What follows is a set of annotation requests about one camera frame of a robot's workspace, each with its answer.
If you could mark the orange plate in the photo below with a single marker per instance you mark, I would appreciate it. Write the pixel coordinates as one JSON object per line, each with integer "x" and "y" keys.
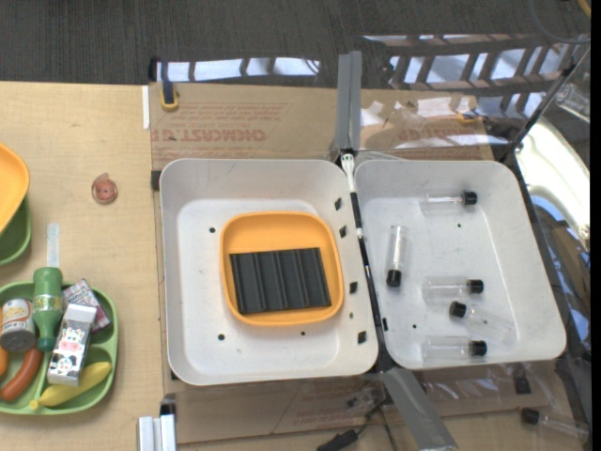
{"x": 10, "y": 181}
{"x": 282, "y": 230}

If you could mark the thin black and white rod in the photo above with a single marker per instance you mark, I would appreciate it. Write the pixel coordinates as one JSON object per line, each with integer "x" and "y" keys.
{"x": 356, "y": 207}

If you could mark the black ribbed rack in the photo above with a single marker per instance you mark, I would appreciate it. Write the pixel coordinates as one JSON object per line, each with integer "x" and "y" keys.
{"x": 279, "y": 280}

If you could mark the brown cardboard board red print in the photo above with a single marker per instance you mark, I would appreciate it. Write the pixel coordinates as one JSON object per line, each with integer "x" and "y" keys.
{"x": 300, "y": 120}

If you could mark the clear bottle with black cap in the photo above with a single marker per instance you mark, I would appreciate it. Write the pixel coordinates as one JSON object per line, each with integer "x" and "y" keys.
{"x": 483, "y": 320}
{"x": 446, "y": 202}
{"x": 554, "y": 424}
{"x": 446, "y": 348}
{"x": 446, "y": 288}
{"x": 396, "y": 252}

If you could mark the white plastic tray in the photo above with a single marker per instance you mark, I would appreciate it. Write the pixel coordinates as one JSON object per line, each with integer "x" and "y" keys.
{"x": 493, "y": 252}
{"x": 197, "y": 355}

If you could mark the pink doughnut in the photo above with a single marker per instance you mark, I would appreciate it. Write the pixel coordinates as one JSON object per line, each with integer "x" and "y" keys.
{"x": 104, "y": 189}

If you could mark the red and white packet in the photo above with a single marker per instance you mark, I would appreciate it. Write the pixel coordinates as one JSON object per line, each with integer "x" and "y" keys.
{"x": 87, "y": 294}

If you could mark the green divided plate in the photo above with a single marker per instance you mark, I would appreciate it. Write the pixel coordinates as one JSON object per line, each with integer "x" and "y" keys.
{"x": 101, "y": 346}

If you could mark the white milk carton cow print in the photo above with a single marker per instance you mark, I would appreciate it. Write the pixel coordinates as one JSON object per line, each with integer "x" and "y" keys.
{"x": 70, "y": 346}

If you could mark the green bottle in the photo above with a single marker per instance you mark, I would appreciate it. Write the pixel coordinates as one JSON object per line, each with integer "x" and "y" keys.
{"x": 47, "y": 308}

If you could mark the yellow banana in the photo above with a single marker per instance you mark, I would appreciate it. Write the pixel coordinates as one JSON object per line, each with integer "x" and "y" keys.
{"x": 77, "y": 385}

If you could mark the small can with orange label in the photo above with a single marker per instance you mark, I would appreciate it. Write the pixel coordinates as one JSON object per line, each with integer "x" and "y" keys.
{"x": 16, "y": 324}

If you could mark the orange-red sausage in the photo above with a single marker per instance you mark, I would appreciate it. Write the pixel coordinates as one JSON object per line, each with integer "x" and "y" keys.
{"x": 21, "y": 376}

